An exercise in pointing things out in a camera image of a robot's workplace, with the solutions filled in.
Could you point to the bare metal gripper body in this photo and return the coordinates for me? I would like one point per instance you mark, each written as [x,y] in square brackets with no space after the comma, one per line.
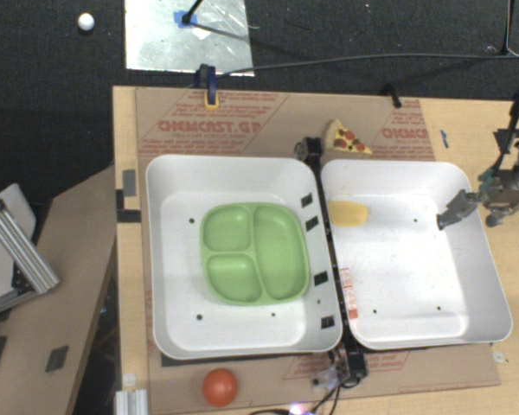
[517,193]

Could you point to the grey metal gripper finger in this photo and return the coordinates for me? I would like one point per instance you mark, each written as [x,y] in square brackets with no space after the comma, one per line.
[458,206]
[496,218]

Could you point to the white plastic tray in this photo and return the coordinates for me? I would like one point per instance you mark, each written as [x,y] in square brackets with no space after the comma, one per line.
[406,275]
[186,331]

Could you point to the yellow oblong toy food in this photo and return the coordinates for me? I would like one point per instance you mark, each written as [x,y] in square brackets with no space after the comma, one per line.
[348,213]

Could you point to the toy pizza slice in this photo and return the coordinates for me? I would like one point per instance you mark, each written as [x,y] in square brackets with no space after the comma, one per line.
[346,138]

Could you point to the thin black rod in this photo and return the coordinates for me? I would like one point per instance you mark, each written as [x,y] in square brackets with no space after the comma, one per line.
[331,249]

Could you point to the green divided plate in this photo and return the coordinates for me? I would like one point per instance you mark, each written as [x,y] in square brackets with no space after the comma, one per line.
[277,253]

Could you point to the brown cardboard board red print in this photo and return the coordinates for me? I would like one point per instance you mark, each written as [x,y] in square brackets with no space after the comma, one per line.
[259,119]

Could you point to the red ball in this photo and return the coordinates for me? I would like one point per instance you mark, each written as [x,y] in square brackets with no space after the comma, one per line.
[219,387]

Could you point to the white ball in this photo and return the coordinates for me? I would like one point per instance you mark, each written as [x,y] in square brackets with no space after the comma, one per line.
[86,21]

